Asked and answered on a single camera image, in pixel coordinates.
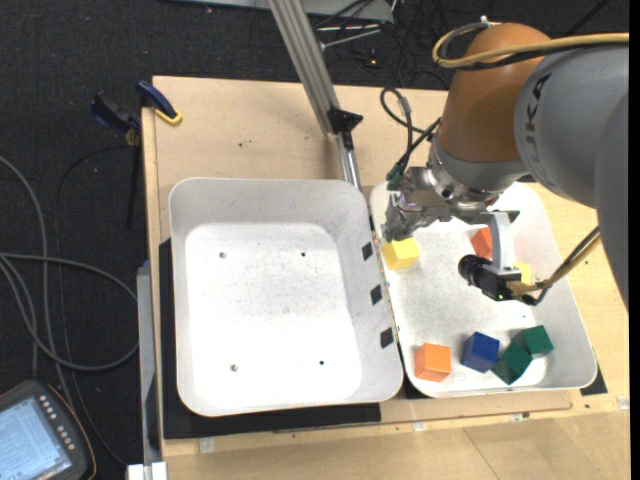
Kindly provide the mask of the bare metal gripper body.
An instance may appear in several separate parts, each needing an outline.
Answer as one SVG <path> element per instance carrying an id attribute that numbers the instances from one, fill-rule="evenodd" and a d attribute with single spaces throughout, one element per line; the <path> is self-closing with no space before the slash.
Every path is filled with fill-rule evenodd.
<path id="1" fill-rule="evenodd" d="M 389 196 L 388 226 L 428 226 L 453 218 L 473 224 L 499 198 L 497 191 L 477 191 L 445 170 L 409 167 Z"/>

